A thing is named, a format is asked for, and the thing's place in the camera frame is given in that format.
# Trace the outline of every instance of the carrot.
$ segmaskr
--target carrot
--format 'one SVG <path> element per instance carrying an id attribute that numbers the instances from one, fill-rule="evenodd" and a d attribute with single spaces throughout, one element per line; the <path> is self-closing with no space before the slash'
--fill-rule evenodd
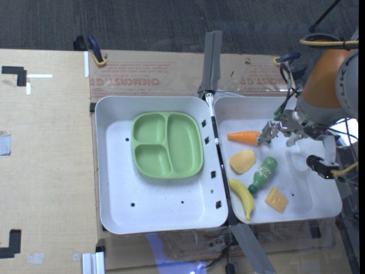
<path id="1" fill-rule="evenodd" d="M 243 132 L 227 134 L 227 137 L 230 140 L 257 145 L 256 136 L 260 134 L 261 134 L 260 132 L 256 131 L 243 131 Z"/>

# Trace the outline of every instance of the bottle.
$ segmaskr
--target bottle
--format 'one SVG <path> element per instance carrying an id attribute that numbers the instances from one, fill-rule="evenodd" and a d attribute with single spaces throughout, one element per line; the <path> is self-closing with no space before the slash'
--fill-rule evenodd
<path id="1" fill-rule="evenodd" d="M 271 156 L 266 157 L 253 175 L 253 183 L 249 186 L 249 191 L 253 195 L 257 190 L 270 179 L 278 162 Z"/>

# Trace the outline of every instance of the green plate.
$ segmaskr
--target green plate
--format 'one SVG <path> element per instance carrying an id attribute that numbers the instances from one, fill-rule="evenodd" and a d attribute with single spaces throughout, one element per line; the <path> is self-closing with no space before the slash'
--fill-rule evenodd
<path id="1" fill-rule="evenodd" d="M 138 170 L 153 178 L 188 178 L 203 165 L 199 127 L 181 112 L 139 115 L 132 126 L 132 150 Z"/>

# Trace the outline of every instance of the yellow banana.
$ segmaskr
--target yellow banana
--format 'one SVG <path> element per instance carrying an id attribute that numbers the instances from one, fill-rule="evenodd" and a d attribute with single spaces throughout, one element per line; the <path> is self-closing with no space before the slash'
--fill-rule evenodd
<path id="1" fill-rule="evenodd" d="M 253 210 L 253 207 L 255 206 L 252 194 L 247 189 L 247 187 L 244 184 L 242 184 L 239 180 L 229 179 L 228 183 L 229 187 L 233 190 L 233 192 L 235 192 L 241 198 L 246 212 L 246 220 L 250 220 L 251 212 Z"/>

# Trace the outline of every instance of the cheese wedge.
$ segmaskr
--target cheese wedge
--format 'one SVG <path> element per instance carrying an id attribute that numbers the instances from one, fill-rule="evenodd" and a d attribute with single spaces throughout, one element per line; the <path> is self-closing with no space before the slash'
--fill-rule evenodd
<path id="1" fill-rule="evenodd" d="M 231 168 L 238 174 L 248 171 L 255 162 L 256 156 L 252 150 L 242 150 L 229 159 Z"/>
<path id="2" fill-rule="evenodd" d="M 283 194 L 280 193 L 280 191 L 277 187 L 271 188 L 270 192 L 268 193 L 268 195 L 265 199 L 266 204 L 275 208 L 280 213 L 283 213 L 288 202 L 289 201 L 285 198 L 285 196 Z"/>

